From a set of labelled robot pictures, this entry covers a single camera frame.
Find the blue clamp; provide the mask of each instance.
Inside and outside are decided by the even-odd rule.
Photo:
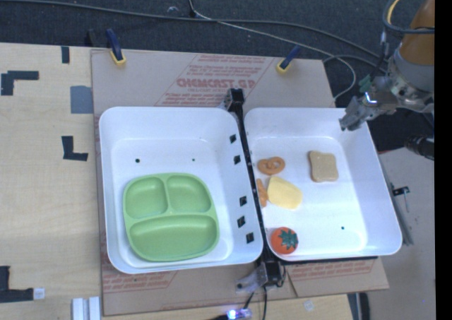
[[[285,59],[281,60],[276,66],[276,71],[280,74],[284,74],[290,66],[290,62],[298,55],[302,47],[296,45],[292,51],[286,56]]]
[[[118,38],[116,34],[114,33],[113,29],[107,29],[105,32],[108,43],[110,44],[110,47],[112,48],[112,51],[110,51],[110,54],[112,55],[113,61],[116,65],[122,65],[126,62],[126,57],[121,51],[121,45],[119,45]]]

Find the cardboard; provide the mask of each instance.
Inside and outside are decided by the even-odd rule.
[[[133,50],[125,56],[127,62],[117,66],[108,50],[91,52],[104,315],[241,304],[248,295],[235,292],[235,281],[249,275],[254,263],[140,275],[120,273],[111,265],[105,245],[100,115],[115,106],[221,107],[229,88],[243,89],[245,114],[255,107],[334,107],[323,64],[295,59],[282,75],[275,70],[281,58]],[[286,268],[284,285],[270,289],[269,300],[388,287],[381,259]]]

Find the toy bread slice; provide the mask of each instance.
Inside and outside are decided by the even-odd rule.
[[[298,187],[275,176],[268,182],[267,193],[271,203],[290,210],[298,207],[303,199],[303,193]]]
[[[309,161],[311,162],[311,177],[313,181],[332,182],[339,178],[334,154],[311,150],[309,152]]]

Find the toy pretzel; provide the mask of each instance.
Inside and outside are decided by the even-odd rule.
[[[281,172],[285,167],[285,162],[281,157],[272,157],[259,160],[257,168],[264,174],[272,175]]]

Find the wooden surface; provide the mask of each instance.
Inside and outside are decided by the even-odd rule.
[[[44,288],[45,298],[0,304],[0,319],[70,319],[73,298],[100,296],[100,241],[92,114],[72,114],[70,87],[91,86],[90,49],[0,44],[0,73],[39,71],[0,96],[0,266],[11,289]],[[63,159],[62,136],[86,162]],[[229,308],[115,316],[209,319]],[[259,319],[262,301],[251,304]],[[351,319],[346,295],[268,303],[267,319]]]

